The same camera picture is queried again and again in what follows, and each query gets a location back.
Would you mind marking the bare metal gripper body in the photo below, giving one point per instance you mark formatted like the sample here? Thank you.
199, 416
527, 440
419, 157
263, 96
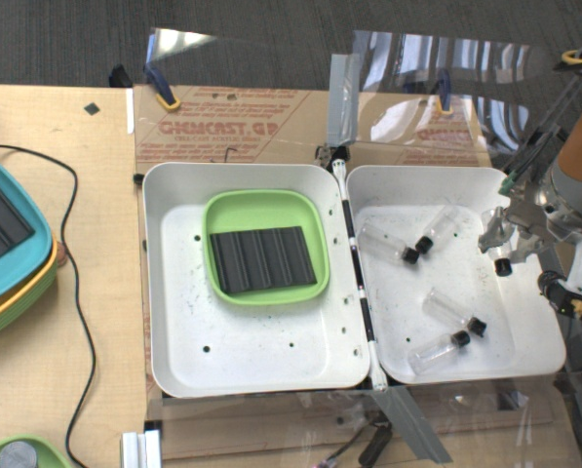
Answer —
546, 215

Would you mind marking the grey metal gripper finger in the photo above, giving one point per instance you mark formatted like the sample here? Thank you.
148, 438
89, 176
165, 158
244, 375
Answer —
528, 249
499, 227

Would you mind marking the clear bottle with black cap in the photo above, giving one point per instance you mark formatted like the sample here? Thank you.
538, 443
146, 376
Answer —
439, 227
503, 267
446, 307
383, 243
434, 354

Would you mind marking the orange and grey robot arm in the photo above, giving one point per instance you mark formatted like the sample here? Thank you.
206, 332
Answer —
575, 146

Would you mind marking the white plastic tray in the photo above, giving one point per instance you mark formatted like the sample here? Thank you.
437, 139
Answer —
251, 344
515, 320

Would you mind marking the thin black and white rod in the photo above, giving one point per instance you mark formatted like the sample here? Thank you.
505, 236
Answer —
353, 242

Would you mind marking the green plate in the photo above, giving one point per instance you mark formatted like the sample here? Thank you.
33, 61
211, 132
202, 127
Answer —
266, 210
32, 312
51, 454

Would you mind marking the black ribbed block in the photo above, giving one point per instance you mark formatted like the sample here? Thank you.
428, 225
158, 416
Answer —
263, 259
0, 222

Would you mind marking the brown cardboard board red print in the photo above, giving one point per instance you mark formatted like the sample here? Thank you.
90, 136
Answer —
271, 125

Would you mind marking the orange plate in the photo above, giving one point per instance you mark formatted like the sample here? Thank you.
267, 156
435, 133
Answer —
37, 293

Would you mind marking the blue plate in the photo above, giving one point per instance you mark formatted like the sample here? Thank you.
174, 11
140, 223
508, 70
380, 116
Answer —
32, 256

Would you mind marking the grey metal cylinder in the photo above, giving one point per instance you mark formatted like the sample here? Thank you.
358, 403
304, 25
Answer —
17, 456

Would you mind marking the black cylinder on white bracket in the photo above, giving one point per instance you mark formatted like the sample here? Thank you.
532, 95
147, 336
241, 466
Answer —
556, 288

